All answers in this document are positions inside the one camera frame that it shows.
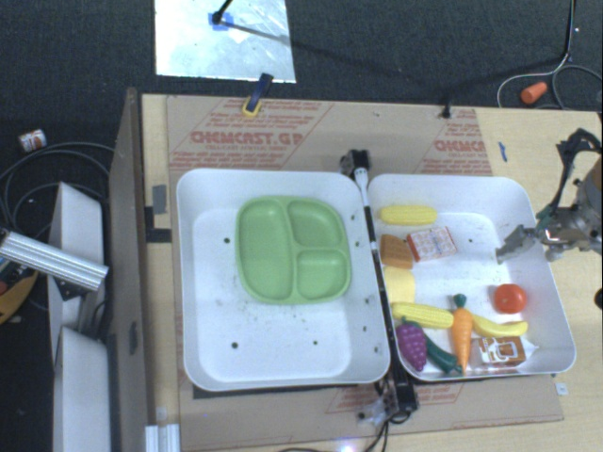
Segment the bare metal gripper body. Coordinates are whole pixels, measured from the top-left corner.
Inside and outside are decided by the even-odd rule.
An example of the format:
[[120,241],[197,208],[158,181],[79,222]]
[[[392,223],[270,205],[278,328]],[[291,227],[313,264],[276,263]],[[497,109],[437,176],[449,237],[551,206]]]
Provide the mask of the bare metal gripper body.
[[552,210],[547,206],[537,215],[536,236],[546,247],[548,262],[554,262],[570,250],[593,251],[602,255],[602,219],[586,205]]

